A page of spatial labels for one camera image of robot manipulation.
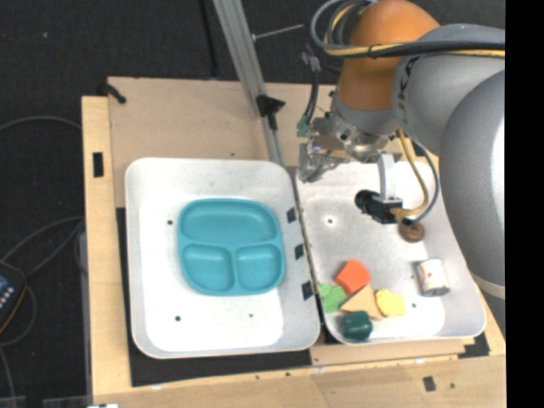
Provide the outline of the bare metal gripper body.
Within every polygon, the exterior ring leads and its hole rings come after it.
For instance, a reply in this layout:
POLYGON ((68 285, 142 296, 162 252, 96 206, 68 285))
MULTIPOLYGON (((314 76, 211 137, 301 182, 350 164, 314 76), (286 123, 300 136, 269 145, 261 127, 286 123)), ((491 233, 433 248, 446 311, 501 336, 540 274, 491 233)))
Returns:
POLYGON ((373 162, 388 144, 388 135, 368 134, 337 117, 314 118, 309 124, 306 153, 310 158, 323 156, 341 162, 373 162))

